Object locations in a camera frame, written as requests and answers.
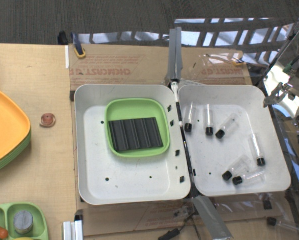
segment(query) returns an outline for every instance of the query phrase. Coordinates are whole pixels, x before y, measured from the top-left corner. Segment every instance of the green plate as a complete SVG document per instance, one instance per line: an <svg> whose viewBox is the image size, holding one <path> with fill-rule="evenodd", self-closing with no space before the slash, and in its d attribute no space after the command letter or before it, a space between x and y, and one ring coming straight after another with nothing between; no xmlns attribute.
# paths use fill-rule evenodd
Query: green plate
<svg viewBox="0 0 299 240"><path fill-rule="evenodd" d="M10 162L12 162L22 151L30 144L32 138L32 131L29 131L27 137L16 147L14 148L8 155L3 157L0 160L0 170L7 166Z"/></svg>
<svg viewBox="0 0 299 240"><path fill-rule="evenodd" d="M109 121L156 118L162 147L145 148L117 152L113 146ZM170 146L170 131L164 108L149 98L123 98L109 103L105 110L105 130L110 149L114 154L125 158L152 157L163 154Z"/></svg>
<svg viewBox="0 0 299 240"><path fill-rule="evenodd" d="M14 228L14 216L20 211L28 211L33 216L33 229L26 234L18 234ZM30 202L11 202L0 204L0 227L8 231L6 240L14 240L21 237L34 240L49 240L48 226L43 211Z"/></svg>

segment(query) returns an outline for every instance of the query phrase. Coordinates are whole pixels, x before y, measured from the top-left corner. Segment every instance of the wooden table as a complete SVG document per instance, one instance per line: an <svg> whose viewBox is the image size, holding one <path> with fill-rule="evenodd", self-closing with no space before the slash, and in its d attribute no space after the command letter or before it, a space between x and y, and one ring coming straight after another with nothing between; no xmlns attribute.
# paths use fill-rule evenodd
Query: wooden table
<svg viewBox="0 0 299 240"><path fill-rule="evenodd" d="M31 122L30 145L0 170L0 204L31 202L44 212L49 238L62 239L62 224L77 212L70 73L65 48L60 45L0 44L0 90L27 114ZM52 128L40 126L41 116L53 113ZM287 202L284 212L291 216ZM282 239L298 236L268 228L264 219L227 222L236 240ZM205 226L198 226L202 239L211 239ZM168 230L138 231L89 236L85 239L152 240ZM197 239L192 226L179 240Z"/></svg>

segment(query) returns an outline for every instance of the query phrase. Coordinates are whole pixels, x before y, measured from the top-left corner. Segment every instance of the black cap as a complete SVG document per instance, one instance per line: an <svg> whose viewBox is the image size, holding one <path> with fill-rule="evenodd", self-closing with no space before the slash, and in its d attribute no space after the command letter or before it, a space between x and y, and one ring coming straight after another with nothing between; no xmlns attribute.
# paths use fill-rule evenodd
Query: black cap
<svg viewBox="0 0 299 240"><path fill-rule="evenodd" d="M190 133L192 131L193 125L191 123L185 124L185 132Z"/></svg>
<svg viewBox="0 0 299 240"><path fill-rule="evenodd" d="M267 218L267 225L275 227L277 222L278 222L278 220L276 218L273 218L273 217Z"/></svg>
<svg viewBox="0 0 299 240"><path fill-rule="evenodd" d="M224 180L228 181L233 175L231 174L230 171L225 172L222 177Z"/></svg>
<svg viewBox="0 0 299 240"><path fill-rule="evenodd" d="M257 165L258 166L265 166L266 165L265 159L264 158L258 158L257 159Z"/></svg>
<svg viewBox="0 0 299 240"><path fill-rule="evenodd" d="M233 183L234 183L234 185L242 184L243 183L242 177L238 176L238 177L233 178Z"/></svg>
<svg viewBox="0 0 299 240"><path fill-rule="evenodd" d="M212 136L214 134L213 127L206 127L206 135Z"/></svg>
<svg viewBox="0 0 299 240"><path fill-rule="evenodd" d="M219 130L219 131L215 134L215 136L216 136L217 138L219 138L219 139L223 138L224 135L225 135L225 131L223 131L223 130Z"/></svg>

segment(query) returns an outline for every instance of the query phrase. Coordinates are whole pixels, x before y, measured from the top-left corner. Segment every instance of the dark floor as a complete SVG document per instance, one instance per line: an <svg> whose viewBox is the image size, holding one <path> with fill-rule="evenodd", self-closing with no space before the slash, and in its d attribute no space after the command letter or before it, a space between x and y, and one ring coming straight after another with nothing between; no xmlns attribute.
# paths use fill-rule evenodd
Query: dark floor
<svg viewBox="0 0 299 240"><path fill-rule="evenodd" d="M0 0L0 43L56 45L66 33L168 33L175 19L299 18L299 0Z"/></svg>

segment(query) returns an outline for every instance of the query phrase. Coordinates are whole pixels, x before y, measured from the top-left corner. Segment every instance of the transparent tube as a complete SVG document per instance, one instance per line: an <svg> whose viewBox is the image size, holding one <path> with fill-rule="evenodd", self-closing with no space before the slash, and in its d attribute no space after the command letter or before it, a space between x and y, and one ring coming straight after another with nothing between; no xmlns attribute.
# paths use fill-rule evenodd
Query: transparent tube
<svg viewBox="0 0 299 240"><path fill-rule="evenodd" d="M235 128L239 126L237 123L238 118L237 114L231 114L221 125L219 131L215 134L216 137L222 139L226 134L233 132Z"/></svg>
<svg viewBox="0 0 299 240"><path fill-rule="evenodd" d="M262 148L260 146L260 141L259 137L257 134L253 133L249 136L248 139L250 149L252 151L253 156L256 159L257 165L258 166L265 166L265 158L264 158L264 153L262 151Z"/></svg>
<svg viewBox="0 0 299 240"><path fill-rule="evenodd" d="M268 217L267 225L273 227L280 227L286 230L299 233L299 224L296 224L293 221L289 221L284 218L280 219L280 218Z"/></svg>
<svg viewBox="0 0 299 240"><path fill-rule="evenodd" d="M196 106L192 102L185 115L185 132L190 133L193 128L196 114Z"/></svg>
<svg viewBox="0 0 299 240"><path fill-rule="evenodd" d="M223 179L228 181L233 176L247 172L250 169L250 164L251 160L246 155L240 156L227 168L227 171L222 175Z"/></svg>
<svg viewBox="0 0 299 240"><path fill-rule="evenodd" d="M233 178L234 185L243 184L244 186L258 184L264 181L265 181L265 171L261 168L258 168L254 171Z"/></svg>
<svg viewBox="0 0 299 240"><path fill-rule="evenodd" d="M206 135L207 136L212 136L214 134L214 113L213 110L211 109L211 105L207 105L206 108L204 109L204 121L205 121L205 126L206 126Z"/></svg>

